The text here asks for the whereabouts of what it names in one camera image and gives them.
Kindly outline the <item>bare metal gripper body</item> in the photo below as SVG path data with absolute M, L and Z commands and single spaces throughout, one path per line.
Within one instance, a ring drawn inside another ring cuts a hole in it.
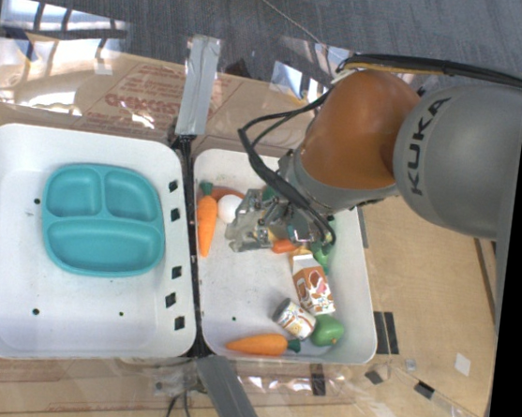
M 267 246 L 272 246 L 276 241 L 290 238 L 288 226 L 292 209 L 290 202 L 284 198 L 264 198 L 263 193 L 262 189 L 249 189 L 236 208 L 233 222 L 265 227 L 268 230 Z

